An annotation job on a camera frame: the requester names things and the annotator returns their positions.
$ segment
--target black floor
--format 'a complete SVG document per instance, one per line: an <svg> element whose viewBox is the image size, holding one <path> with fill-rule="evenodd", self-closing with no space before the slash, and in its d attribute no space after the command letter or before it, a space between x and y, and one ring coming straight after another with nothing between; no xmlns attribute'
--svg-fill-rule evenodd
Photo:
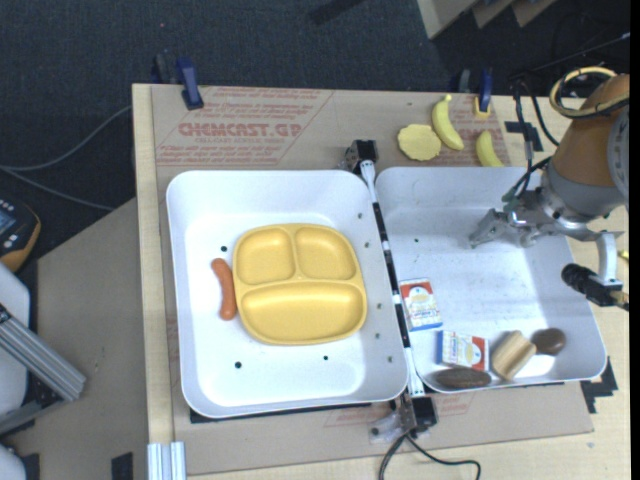
<svg viewBox="0 0 640 480"><path fill-rule="evenodd" d="M524 28L510 9L479 30L471 14L430 41L416 0L0 0L0 193L43 223L31 261L104 216L18 179L115 208L135 195L131 84L151 81L157 53L188 55L202 84L447 91L463 69L477 83L606 43L630 31L631 0L560 0ZM630 41L536 74L540 95L576 65L629 72Z"/></svg>

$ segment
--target robotic hand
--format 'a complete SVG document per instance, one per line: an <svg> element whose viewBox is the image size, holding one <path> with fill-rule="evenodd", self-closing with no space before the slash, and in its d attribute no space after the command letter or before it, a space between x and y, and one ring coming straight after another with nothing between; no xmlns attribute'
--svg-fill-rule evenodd
<svg viewBox="0 0 640 480"><path fill-rule="evenodd" d="M564 107L560 100L564 85L591 73L607 80L580 109ZM543 235L557 234L595 242L598 272L570 264L562 278L600 306L628 310L628 295L616 279L615 239L622 233L594 232L588 224L623 204L629 210L629 75L599 67L576 70L554 85L550 101L557 112L572 119L556 152L536 165L529 162L524 176L503 197L503 210L490 209L469 243L476 247L504 233L516 233L523 247L532 246ZM542 169L540 185L527 190L531 172L538 168Z"/></svg>

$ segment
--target blue clip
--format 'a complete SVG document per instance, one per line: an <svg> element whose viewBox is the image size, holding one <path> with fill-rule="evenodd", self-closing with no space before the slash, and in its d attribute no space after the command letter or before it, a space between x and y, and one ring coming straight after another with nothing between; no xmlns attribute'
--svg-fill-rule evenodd
<svg viewBox="0 0 640 480"><path fill-rule="evenodd" d="M191 59L189 57L178 57L176 70L178 71L178 80L185 87L185 90L182 91L182 99L187 108L194 110L204 107L204 102L198 91L196 67L191 62Z"/></svg>
<svg viewBox="0 0 640 480"><path fill-rule="evenodd" d="M489 103L491 101L492 85L493 78L491 76L491 70L483 69L482 78L480 79L480 89L474 102L474 112L478 117L487 118L491 113Z"/></svg>

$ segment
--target yellow plate compartment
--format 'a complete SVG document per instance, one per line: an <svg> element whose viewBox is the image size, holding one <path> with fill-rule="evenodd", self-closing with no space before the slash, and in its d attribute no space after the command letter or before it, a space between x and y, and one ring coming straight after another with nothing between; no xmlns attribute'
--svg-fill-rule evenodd
<svg viewBox="0 0 640 480"><path fill-rule="evenodd" d="M248 231L234 249L233 280L245 328L265 343L339 340L360 329L367 316L353 247L327 226L278 224Z"/></svg>

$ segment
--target sausage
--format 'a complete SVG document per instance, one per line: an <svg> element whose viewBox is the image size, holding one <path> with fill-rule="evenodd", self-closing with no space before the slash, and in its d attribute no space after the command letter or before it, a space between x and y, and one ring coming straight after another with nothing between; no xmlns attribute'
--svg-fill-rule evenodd
<svg viewBox="0 0 640 480"><path fill-rule="evenodd" d="M233 287L233 272L225 260L216 258L211 262L211 268L218 277L220 288L222 289L222 304L220 304L220 318L232 320L236 316L238 306L236 304L236 293Z"/></svg>

